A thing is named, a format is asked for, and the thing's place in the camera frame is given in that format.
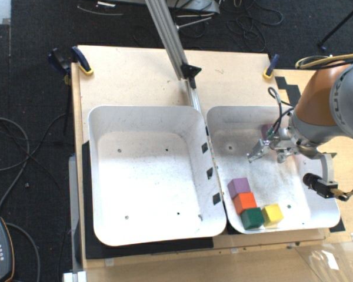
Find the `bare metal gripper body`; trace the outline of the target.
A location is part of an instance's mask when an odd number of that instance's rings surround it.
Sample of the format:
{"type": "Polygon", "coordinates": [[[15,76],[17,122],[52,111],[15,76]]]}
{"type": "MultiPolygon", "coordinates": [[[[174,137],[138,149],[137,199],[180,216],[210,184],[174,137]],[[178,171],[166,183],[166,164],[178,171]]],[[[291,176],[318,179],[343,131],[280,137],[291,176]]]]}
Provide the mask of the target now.
{"type": "Polygon", "coordinates": [[[292,155],[303,155],[309,159],[318,158],[317,145],[312,143],[292,126],[280,128],[269,144],[274,151],[289,150],[292,155]]]}

